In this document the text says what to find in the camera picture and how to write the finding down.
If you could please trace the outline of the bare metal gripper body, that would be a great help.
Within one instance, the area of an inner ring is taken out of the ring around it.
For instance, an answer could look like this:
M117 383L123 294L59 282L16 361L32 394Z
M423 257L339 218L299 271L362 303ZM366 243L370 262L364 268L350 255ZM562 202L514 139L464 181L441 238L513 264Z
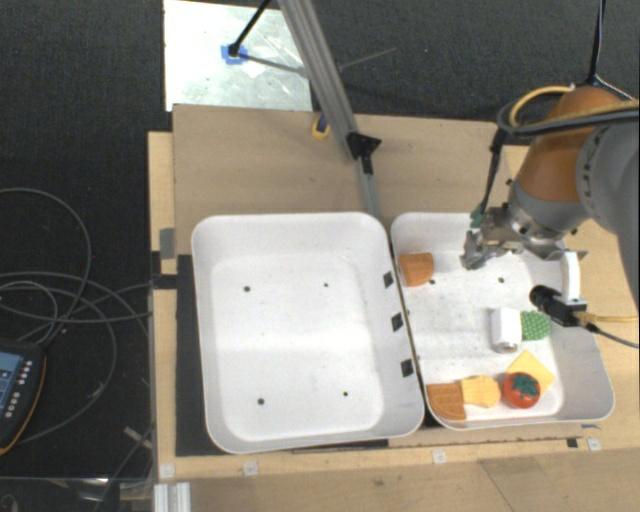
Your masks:
M500 256L529 252L543 261L554 261L566 252L562 232L543 226L517 206L489 208L474 233L482 243L501 243Z

